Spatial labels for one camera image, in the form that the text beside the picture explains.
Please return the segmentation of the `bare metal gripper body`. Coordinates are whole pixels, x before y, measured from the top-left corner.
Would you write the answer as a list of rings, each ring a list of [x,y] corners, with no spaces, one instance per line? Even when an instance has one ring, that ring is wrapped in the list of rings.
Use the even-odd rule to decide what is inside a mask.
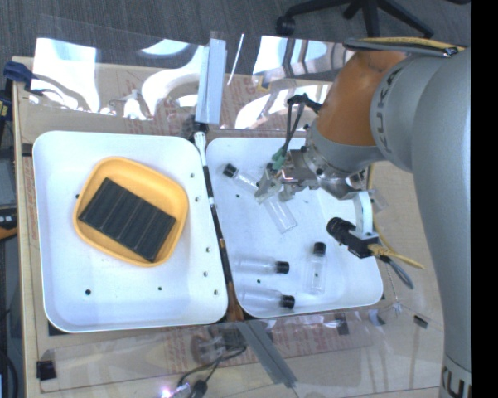
[[[321,188],[339,200],[360,190],[346,179],[368,165],[367,147],[300,147],[281,150],[281,183],[297,183],[301,190]]]

